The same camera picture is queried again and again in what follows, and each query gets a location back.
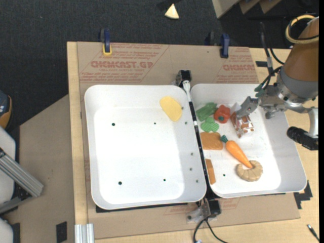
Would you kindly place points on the brown cardboard board red print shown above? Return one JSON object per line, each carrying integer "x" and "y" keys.
{"x": 157, "y": 62}

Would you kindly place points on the white and orange carton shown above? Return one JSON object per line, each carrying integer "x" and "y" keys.
{"x": 244, "y": 126}

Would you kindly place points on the white plastic tray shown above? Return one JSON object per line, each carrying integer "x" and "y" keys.
{"x": 141, "y": 151}
{"x": 265, "y": 158}

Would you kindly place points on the black cylinder on white bracket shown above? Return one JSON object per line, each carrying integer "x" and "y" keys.
{"x": 301, "y": 135}

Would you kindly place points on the yellow oval slice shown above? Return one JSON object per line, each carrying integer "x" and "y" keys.
{"x": 171, "y": 108}

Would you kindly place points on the orange carrot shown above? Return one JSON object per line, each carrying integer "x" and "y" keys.
{"x": 236, "y": 151}

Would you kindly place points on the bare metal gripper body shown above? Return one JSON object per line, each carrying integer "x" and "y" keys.
{"x": 272, "y": 99}

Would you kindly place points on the pale yellow wedge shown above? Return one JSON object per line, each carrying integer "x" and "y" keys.
{"x": 172, "y": 12}

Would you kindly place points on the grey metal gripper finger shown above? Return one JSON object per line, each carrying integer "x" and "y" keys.
{"x": 271, "y": 114}
{"x": 247, "y": 107}

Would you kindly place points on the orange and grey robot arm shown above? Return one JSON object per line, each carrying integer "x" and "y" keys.
{"x": 301, "y": 59}

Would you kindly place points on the thin black and white rod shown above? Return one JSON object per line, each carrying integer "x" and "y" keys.
{"x": 195, "y": 120}

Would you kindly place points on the red bell pepper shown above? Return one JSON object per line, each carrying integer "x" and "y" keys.
{"x": 222, "y": 113}

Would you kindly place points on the green toy lettuce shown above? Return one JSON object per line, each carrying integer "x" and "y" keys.
{"x": 205, "y": 111}
{"x": 210, "y": 126}

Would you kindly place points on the brown toast slice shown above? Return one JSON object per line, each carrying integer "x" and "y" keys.
{"x": 211, "y": 140}

